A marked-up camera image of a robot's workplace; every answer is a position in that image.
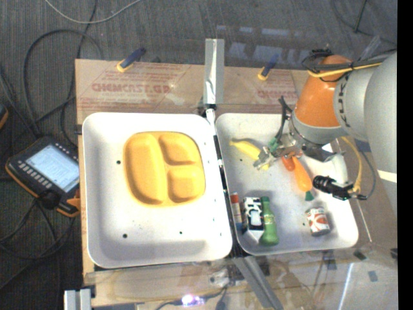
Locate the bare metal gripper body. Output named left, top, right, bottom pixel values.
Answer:
left=269, top=133, right=306, bottom=160

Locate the yellow banana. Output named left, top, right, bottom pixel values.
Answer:
left=228, top=138, right=270, bottom=171

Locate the orange carrot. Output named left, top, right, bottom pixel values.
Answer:
left=292, top=156, right=316, bottom=202

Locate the white plastic tray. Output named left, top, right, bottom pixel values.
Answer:
left=81, top=112, right=234, bottom=269
left=214, top=112, right=360, bottom=257

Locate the black and white carton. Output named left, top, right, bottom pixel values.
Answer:
left=241, top=196, right=266, bottom=242

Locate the green bottle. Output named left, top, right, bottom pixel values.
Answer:
left=258, top=196, right=280, bottom=247

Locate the red and white can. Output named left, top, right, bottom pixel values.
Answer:
left=305, top=206, right=332, bottom=237

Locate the yellow divided plate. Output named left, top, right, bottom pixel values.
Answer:
left=123, top=130, right=207, bottom=207

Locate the brown cardboard board red print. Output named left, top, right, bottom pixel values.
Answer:
left=74, top=58, right=359, bottom=278

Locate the black cylinder on white bracket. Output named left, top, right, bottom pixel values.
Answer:
left=304, top=143, right=356, bottom=202

